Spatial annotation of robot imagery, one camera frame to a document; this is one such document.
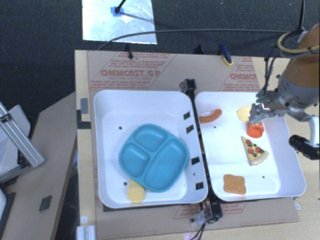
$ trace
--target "yellow cracker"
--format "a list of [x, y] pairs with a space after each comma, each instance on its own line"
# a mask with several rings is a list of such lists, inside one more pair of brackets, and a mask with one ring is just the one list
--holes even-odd
[[129, 190], [127, 197], [133, 203], [140, 203], [145, 199], [146, 192], [145, 188], [141, 186], [138, 182], [135, 182], [133, 179], [129, 181]]
[[241, 120], [245, 123], [248, 123], [249, 116], [250, 116], [250, 110], [251, 110], [251, 106], [244, 106], [236, 112], [236, 115], [238, 116], [239, 120]]

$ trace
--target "pepperoni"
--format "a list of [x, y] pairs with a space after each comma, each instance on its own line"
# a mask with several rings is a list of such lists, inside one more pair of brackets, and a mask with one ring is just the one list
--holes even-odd
[[252, 148], [248, 148], [248, 153], [253, 155], [255, 153], [255, 151]]

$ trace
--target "pizza slice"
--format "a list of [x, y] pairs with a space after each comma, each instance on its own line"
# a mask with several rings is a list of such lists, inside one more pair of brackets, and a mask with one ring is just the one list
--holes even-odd
[[252, 143], [250, 139], [241, 136], [246, 156], [251, 166], [256, 166], [262, 163], [269, 155], [269, 152], [264, 151], [261, 147]]

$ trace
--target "white tray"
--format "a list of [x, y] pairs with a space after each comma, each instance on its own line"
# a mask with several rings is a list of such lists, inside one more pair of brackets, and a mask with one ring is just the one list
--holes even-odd
[[[306, 182], [296, 152], [288, 143], [285, 118], [265, 119], [260, 138], [249, 137], [247, 124], [238, 119], [237, 110], [251, 106], [255, 100], [252, 92], [201, 92], [195, 98], [199, 117], [222, 110], [217, 120], [200, 124], [213, 191], [227, 202], [300, 196]], [[241, 136], [268, 151], [267, 159], [250, 166]], [[224, 191], [225, 174], [245, 178], [245, 195]]]
[[[111, 208], [199, 203], [208, 185], [190, 99], [178, 91], [103, 90], [94, 97], [97, 141], [98, 189]], [[187, 146], [189, 161], [175, 184], [165, 192], [146, 189], [145, 199], [134, 204], [127, 197], [130, 178], [119, 165], [119, 153], [128, 137], [141, 125], [157, 125]], [[192, 159], [199, 161], [192, 165]]]

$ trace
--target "blue divided plate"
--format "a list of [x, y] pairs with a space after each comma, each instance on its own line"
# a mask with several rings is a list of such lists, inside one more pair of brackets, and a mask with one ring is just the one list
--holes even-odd
[[119, 155], [122, 170], [155, 192], [168, 190], [179, 178], [188, 160], [186, 145], [154, 124], [138, 127], [124, 143]]

